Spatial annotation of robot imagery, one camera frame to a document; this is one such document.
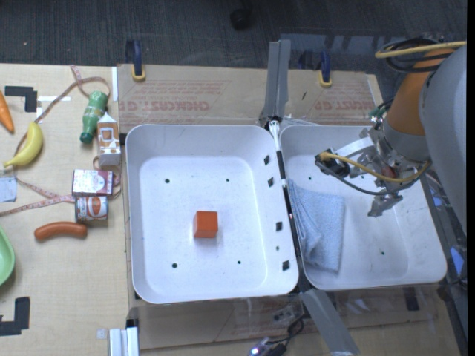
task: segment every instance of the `blue cloth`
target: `blue cloth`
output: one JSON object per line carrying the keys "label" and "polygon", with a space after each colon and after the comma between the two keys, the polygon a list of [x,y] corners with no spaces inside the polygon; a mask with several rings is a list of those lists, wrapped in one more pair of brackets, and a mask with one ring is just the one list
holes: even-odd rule
{"label": "blue cloth", "polygon": [[344,198],[307,190],[291,179],[288,186],[304,262],[337,272],[343,245]]}

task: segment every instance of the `tin can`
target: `tin can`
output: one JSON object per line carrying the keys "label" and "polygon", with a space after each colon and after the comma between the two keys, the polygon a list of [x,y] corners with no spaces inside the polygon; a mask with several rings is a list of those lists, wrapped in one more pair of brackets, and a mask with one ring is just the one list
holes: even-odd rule
{"label": "tin can", "polygon": [[77,197],[76,221],[106,220],[108,209],[107,197]]}

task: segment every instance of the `toy banana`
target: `toy banana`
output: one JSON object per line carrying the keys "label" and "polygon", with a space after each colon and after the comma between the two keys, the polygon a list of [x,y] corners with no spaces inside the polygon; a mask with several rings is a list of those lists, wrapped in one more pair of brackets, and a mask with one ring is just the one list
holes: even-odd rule
{"label": "toy banana", "polygon": [[43,132],[38,124],[31,122],[28,126],[27,141],[24,147],[10,160],[3,162],[6,168],[9,165],[27,165],[33,161],[43,146]]}

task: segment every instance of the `black floor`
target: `black floor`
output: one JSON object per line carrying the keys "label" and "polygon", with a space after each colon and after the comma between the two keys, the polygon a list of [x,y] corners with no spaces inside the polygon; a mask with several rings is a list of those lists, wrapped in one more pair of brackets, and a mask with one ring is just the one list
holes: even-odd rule
{"label": "black floor", "polygon": [[251,25],[235,30],[239,0],[0,0],[0,62],[112,66],[139,39],[155,65],[266,68],[269,42],[327,50],[333,70],[377,75],[383,98],[402,76],[374,58],[392,39],[466,40],[468,0],[250,0]]}

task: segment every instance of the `wooden table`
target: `wooden table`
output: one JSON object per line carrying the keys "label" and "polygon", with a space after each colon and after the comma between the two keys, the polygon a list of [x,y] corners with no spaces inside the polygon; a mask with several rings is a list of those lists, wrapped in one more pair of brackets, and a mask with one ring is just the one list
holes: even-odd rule
{"label": "wooden table", "polygon": [[[111,67],[79,67],[82,77],[101,76],[112,86]],[[68,66],[0,65],[0,86],[30,86],[38,96],[58,96],[74,82]],[[86,91],[104,90],[87,84]],[[45,137],[39,157],[18,169],[18,178],[57,194],[71,192],[75,168],[93,168],[95,144],[79,141],[82,114],[88,103],[75,88],[70,101],[60,102],[41,124]],[[24,112],[24,100],[7,97],[16,126],[14,135],[0,126],[0,160],[11,158],[35,113]],[[118,118],[118,104],[109,101],[109,113]],[[16,202],[0,203],[0,211],[38,202],[36,192],[18,186]],[[74,221],[73,205],[62,202],[44,208],[0,217],[0,224],[16,253],[12,277],[0,286],[0,315],[13,320],[14,302],[30,298],[29,329],[20,335],[0,337],[5,355],[107,355],[109,329],[125,327],[128,315],[128,262],[126,254],[124,194],[110,202],[108,220],[93,222],[85,239],[58,237],[39,243],[35,228],[55,221]],[[436,316],[417,323],[358,327],[350,330],[363,355],[457,355],[459,354],[445,304],[433,299]],[[255,340],[242,340],[178,349],[141,352],[157,356],[244,356]],[[286,355],[328,355],[319,334],[302,334],[289,345]]]}

